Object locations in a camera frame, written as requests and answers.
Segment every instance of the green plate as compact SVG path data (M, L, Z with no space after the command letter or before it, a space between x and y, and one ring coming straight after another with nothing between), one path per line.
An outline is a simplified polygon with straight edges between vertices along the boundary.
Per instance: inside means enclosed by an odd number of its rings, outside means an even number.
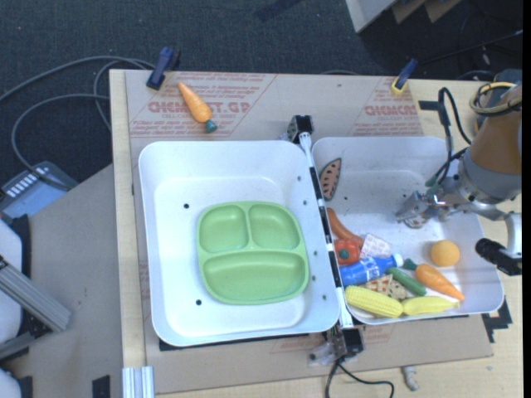
M202 282L223 303L290 299L308 283L299 223L282 205L237 201L208 207L197 222Z

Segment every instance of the toy pepper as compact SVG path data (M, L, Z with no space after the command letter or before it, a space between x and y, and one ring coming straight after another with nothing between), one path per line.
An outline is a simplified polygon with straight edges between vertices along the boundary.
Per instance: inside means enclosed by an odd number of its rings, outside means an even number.
M334 240L335 254L339 265L351 265L359 261L359 245L356 240Z

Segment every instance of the watermelon slice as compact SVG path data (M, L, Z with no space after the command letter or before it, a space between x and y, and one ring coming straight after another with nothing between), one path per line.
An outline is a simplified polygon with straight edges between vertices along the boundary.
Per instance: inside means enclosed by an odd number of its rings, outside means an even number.
M335 190L339 183L339 172L341 171L341 158L334 159L329 162L321 171L319 175L319 184L323 192L325 201L329 201L334 197Z

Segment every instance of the carrot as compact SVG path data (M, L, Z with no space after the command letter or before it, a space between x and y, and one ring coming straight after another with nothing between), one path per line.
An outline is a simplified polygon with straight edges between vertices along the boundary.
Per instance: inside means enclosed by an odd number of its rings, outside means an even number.
M181 91L192 117L199 123L206 123L207 133L215 131L217 126L211 121L212 110L208 104L206 104L195 91L184 83L177 83L177 87Z
M465 296L438 269L429 264L415 264L410 259L404 262L403 268L415 271L417 280L437 292L452 298L465 300Z
M345 227L341 223L341 221L339 220L338 216L336 215L335 211L332 208L326 208L326 212L329 216L329 223L330 223L330 228L332 229L332 233L334 233L339 239L354 240L356 243L358 243L359 249L362 249L363 238L361 238L358 235L355 235L352 231L350 231L347 227Z

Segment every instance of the table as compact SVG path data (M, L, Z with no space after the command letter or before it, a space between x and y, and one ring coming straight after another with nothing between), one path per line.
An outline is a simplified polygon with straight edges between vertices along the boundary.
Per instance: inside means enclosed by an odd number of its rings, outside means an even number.
M329 81L336 81L333 76ZM468 99L477 90L478 83L469 81L410 80L412 98L436 100L438 90L446 87L454 95L460 116L467 119L470 127L472 113L467 109ZM134 199L131 194L132 168L129 142L129 118L125 72L110 72L114 188L116 200L116 222L119 255L120 308L122 322L122 351L124 367L146 366L144 345L144 324L140 298L138 249L135 232ZM422 112L417 106L419 119L425 135L442 137L442 129L434 114ZM464 141L452 126L455 148L463 148ZM521 198L500 206L504 210L521 211ZM504 225L481 220L485 236L500 243L506 242ZM416 396L523 396L523 339L522 339L522 283L521 277L501 275L513 323L507 330L496 331L492 345L494 356L482 359L446 362L418 366L416 379L420 385ZM398 369L367 371L360 377L365 380L392 381L396 395L409 393ZM207 391L187 391L164 394L167 397L227 397L227 396L322 396L325 377L316 376L292 381L274 381L254 385L231 386ZM361 396L388 396L388 386L365 386L357 384L346 375L337 374L332 394L347 396L358 393Z

